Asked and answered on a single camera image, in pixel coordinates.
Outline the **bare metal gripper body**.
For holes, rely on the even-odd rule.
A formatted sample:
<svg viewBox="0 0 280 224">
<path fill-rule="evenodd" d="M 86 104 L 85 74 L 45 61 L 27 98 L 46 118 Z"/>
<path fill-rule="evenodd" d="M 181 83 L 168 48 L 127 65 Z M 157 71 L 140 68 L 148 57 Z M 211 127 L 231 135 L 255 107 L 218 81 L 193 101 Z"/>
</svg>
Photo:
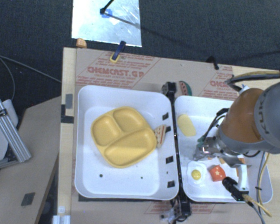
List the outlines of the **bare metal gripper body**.
<svg viewBox="0 0 280 224">
<path fill-rule="evenodd" d="M 219 138 L 206 137 L 201 144 L 200 159 L 218 157 L 228 166 L 237 167 L 243 163 L 238 158 L 239 153 L 231 151 Z"/>
</svg>

